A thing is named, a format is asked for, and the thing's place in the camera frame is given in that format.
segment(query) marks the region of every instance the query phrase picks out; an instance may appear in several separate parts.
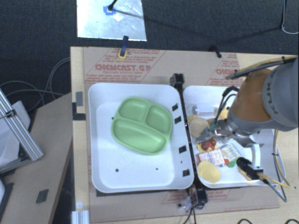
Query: green divided tray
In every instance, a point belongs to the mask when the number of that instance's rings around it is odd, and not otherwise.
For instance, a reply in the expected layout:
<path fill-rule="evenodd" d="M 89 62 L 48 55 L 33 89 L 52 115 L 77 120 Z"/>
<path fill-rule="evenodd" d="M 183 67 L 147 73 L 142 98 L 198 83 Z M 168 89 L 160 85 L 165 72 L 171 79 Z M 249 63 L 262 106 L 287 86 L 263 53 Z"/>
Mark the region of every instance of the green divided tray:
<path fill-rule="evenodd" d="M 118 143 L 142 154 L 155 155 L 168 144 L 172 122 L 172 115 L 161 105 L 129 97 L 117 109 L 111 132 Z"/>

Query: gray carpet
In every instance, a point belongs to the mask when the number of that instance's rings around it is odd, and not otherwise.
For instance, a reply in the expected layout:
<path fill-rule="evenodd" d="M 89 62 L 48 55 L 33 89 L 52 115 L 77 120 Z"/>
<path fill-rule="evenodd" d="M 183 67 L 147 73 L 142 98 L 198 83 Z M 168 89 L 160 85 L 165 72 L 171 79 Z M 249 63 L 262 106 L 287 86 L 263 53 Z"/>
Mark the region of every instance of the gray carpet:
<path fill-rule="evenodd" d="M 142 0 L 147 42 L 129 48 L 298 54 L 298 35 L 280 29 L 284 0 Z M 299 0 L 287 0 L 285 27 L 298 31 Z M 76 0 L 0 0 L 0 84 L 12 80 L 44 89 L 54 65 L 70 46 L 120 47 L 121 41 L 77 38 Z M 8 94 L 24 85 L 2 87 Z M 69 65 L 53 90 L 70 92 Z M 31 107 L 34 94 L 15 94 Z"/>

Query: aluminum foil sheet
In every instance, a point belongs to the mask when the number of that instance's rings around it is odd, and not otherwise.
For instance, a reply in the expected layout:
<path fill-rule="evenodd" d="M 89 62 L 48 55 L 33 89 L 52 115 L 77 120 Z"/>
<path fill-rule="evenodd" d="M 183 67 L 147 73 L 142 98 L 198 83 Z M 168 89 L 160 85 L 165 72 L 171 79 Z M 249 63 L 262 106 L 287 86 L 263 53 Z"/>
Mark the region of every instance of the aluminum foil sheet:
<path fill-rule="evenodd" d="M 78 37 L 146 41 L 141 0 L 77 0 Z"/>

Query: white plastic tray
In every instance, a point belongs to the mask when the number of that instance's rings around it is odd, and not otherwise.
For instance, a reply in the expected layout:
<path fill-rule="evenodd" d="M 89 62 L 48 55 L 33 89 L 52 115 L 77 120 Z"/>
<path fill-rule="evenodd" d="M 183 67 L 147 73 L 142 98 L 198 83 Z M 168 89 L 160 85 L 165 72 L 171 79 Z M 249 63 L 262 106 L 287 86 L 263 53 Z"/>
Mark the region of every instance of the white plastic tray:
<path fill-rule="evenodd" d="M 170 141 L 157 155 L 141 154 L 117 143 L 111 135 L 112 118 L 121 102 L 131 96 L 162 105 L 172 114 Z M 186 189 L 194 172 L 178 92 L 169 85 L 94 84 L 88 93 L 91 128 L 92 179 L 101 192 Z M 180 147 L 186 151 L 179 152 Z"/>
<path fill-rule="evenodd" d="M 222 98 L 222 93 L 226 87 L 216 87 L 216 86 L 188 86 L 184 90 L 184 101 L 186 106 L 187 116 L 192 115 L 192 107 L 195 105 L 198 106 L 212 106 L 215 109 L 218 109 L 219 103 Z M 228 100 L 226 106 L 231 106 L 234 101 L 234 97 Z M 205 119 L 214 118 L 214 116 L 204 115 Z M 273 131 L 272 130 L 262 130 L 259 134 L 255 134 L 251 136 L 252 140 L 256 143 L 263 144 L 260 148 L 259 146 L 255 146 L 254 149 L 251 148 L 243 148 L 239 143 L 235 140 L 230 139 L 230 143 L 232 143 L 237 150 L 240 152 L 241 156 L 255 162 L 256 164 L 260 164 L 260 167 L 264 168 L 264 173 L 269 177 L 273 177 L 276 179 L 277 174 L 275 171 L 275 166 L 273 162 Z M 198 161 L 199 150 L 196 148 L 196 140 L 192 137 L 192 145 L 195 160 Z M 285 169 L 283 167 L 281 157 L 278 157 L 280 162 L 280 167 L 285 175 Z M 237 165 L 233 168 L 229 168 L 227 166 L 217 167 L 221 173 L 221 179 L 216 183 L 211 183 L 201 177 L 199 177 L 200 181 L 209 188 L 233 188 L 233 187 L 244 187 L 244 186 L 261 186 L 265 185 L 260 180 L 248 181 L 239 171 Z"/>

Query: blue tape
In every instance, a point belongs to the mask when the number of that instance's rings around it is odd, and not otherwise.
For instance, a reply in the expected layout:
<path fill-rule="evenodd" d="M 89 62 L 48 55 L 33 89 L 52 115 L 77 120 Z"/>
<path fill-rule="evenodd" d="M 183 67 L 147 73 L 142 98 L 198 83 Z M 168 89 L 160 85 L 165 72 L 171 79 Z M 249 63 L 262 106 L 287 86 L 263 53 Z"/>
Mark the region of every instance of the blue tape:
<path fill-rule="evenodd" d="M 129 37 L 125 35 L 122 40 L 123 40 L 123 43 L 122 43 L 120 56 L 125 56 Z"/>
<path fill-rule="evenodd" d="M 103 11 L 108 16 L 116 14 L 116 10 L 112 8 L 112 11 L 109 11 L 108 6 L 104 6 Z"/>

